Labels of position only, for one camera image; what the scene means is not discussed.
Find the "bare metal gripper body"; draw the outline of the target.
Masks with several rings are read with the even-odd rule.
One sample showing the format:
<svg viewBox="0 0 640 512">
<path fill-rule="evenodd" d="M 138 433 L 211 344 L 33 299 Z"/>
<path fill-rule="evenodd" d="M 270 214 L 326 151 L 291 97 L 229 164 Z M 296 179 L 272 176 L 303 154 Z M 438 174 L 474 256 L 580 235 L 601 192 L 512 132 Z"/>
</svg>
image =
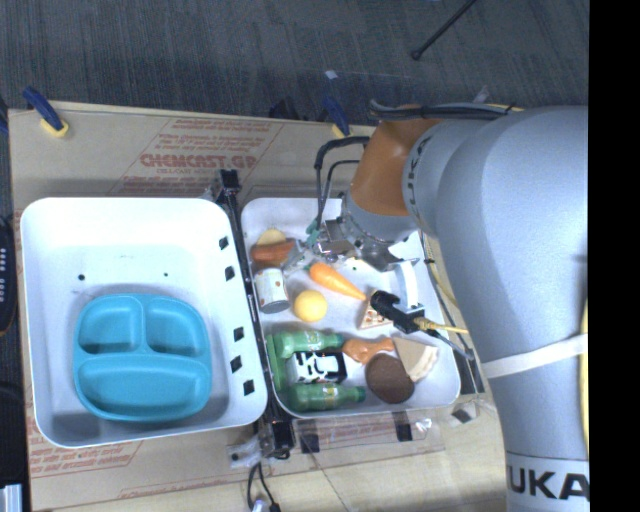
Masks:
<svg viewBox="0 0 640 512">
<path fill-rule="evenodd" d="M 415 266 L 419 257 L 398 257 L 391 253 L 393 242 L 374 236 L 350 217 L 337 217 L 322 222 L 316 251 L 340 253 L 342 259 L 356 258 L 379 272 L 394 270 L 407 261 Z"/>
</svg>

